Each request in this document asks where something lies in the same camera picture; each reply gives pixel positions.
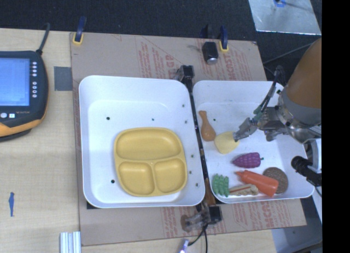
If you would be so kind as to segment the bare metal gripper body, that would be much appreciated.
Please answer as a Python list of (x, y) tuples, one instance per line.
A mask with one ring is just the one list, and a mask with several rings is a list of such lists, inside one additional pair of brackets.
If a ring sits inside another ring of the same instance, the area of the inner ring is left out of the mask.
[(258, 122), (267, 141), (273, 141), (278, 135), (289, 135), (299, 143), (322, 137), (320, 109), (297, 106), (296, 109), (285, 106), (268, 107)]

